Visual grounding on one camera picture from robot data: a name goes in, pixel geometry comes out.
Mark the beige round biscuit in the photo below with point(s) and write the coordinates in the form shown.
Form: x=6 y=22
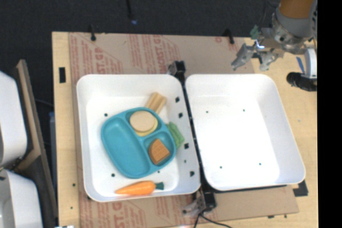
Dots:
x=143 y=122

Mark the brown bread slice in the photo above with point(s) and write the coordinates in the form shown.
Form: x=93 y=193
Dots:
x=159 y=152

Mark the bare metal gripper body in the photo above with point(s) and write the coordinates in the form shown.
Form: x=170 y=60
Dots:
x=286 y=39

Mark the blue divided plate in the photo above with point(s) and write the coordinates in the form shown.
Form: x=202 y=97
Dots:
x=125 y=146

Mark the green toy vegetable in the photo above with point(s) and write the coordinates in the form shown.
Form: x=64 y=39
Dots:
x=177 y=134

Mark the black cylinder on white bracket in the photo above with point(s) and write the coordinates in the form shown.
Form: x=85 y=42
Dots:
x=303 y=81

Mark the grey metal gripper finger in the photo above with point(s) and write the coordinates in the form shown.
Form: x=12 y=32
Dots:
x=241 y=57
x=267 y=61

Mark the white plastic tray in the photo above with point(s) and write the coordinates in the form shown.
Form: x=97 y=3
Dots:
x=107 y=88
x=240 y=136

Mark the orange carrot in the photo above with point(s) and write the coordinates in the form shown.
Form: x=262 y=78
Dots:
x=139 y=188

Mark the thin black rod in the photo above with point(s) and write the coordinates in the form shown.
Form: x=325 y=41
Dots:
x=193 y=130

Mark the brown cardboard board red print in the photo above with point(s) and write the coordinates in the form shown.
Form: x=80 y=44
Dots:
x=149 y=50

